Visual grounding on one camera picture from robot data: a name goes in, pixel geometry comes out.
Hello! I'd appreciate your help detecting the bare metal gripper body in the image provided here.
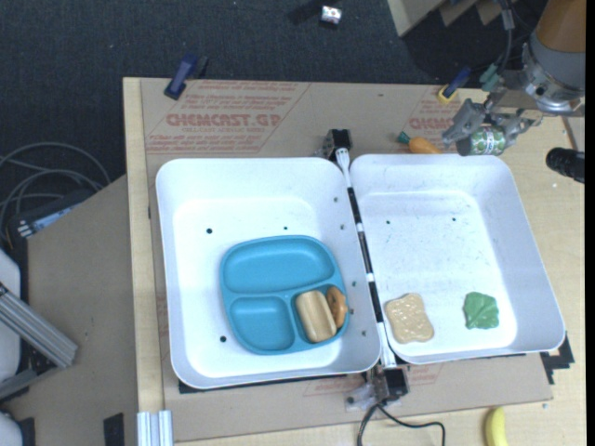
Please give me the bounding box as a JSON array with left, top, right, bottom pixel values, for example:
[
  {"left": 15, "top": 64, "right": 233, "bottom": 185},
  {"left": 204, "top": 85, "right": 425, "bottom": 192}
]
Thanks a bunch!
[{"left": 483, "top": 62, "right": 587, "bottom": 127}]

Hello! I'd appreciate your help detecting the green dotted small can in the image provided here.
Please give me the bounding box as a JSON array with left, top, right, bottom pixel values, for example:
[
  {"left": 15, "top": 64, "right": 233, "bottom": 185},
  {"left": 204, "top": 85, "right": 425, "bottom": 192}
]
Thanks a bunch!
[{"left": 456, "top": 126, "right": 507, "bottom": 158}]

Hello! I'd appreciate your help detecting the orange carrot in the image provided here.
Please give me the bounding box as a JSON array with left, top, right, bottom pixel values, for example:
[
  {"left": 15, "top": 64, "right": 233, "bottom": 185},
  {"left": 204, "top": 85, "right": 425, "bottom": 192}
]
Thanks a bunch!
[{"left": 395, "top": 130, "right": 443, "bottom": 155}]

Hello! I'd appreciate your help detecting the white plastic tray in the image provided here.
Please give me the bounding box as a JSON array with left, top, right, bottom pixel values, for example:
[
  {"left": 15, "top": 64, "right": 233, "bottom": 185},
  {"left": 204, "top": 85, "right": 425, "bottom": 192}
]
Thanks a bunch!
[
  {"left": 348, "top": 152, "right": 567, "bottom": 366},
  {"left": 154, "top": 156, "right": 383, "bottom": 390}
]

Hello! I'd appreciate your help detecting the thin black and white rod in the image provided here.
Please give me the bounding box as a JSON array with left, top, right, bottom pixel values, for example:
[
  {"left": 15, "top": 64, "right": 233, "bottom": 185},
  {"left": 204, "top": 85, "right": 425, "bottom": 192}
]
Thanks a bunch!
[{"left": 335, "top": 147, "right": 397, "bottom": 369}]

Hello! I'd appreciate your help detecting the brown cardboard board red print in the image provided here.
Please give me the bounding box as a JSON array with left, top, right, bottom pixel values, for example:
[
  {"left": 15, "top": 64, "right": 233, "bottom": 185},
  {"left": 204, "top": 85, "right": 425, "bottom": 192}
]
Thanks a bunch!
[{"left": 139, "top": 78, "right": 555, "bottom": 443}]

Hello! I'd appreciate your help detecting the green lettuce leaf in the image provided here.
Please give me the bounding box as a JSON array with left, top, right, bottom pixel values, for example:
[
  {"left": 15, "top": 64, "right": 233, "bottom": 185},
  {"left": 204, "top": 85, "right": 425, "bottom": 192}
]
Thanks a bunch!
[{"left": 462, "top": 291, "right": 500, "bottom": 331}]

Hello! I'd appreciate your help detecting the beige biscuit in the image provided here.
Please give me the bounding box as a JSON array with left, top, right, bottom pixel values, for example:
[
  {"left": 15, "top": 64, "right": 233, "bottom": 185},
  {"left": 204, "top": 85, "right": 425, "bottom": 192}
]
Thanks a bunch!
[{"left": 383, "top": 292, "right": 435, "bottom": 346}]

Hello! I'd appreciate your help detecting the brown doughnut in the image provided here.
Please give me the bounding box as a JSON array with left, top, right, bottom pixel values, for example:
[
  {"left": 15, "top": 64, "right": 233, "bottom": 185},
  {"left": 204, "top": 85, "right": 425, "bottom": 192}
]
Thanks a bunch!
[{"left": 325, "top": 285, "right": 350, "bottom": 330}]

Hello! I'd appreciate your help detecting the blue divided plate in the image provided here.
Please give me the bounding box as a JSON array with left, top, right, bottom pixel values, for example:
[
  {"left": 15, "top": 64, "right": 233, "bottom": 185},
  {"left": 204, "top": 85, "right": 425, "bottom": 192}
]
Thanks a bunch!
[{"left": 218, "top": 234, "right": 351, "bottom": 357}]

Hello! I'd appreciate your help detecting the tan bread bun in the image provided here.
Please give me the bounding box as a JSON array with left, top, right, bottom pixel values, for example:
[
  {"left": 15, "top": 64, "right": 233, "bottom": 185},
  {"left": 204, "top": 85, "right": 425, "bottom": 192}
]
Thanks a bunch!
[{"left": 295, "top": 290, "right": 338, "bottom": 345}]

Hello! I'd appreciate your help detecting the yellow banana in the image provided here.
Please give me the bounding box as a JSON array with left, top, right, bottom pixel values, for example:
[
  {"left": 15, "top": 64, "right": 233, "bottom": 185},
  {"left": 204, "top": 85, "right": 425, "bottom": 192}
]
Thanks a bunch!
[{"left": 484, "top": 405, "right": 510, "bottom": 446}]

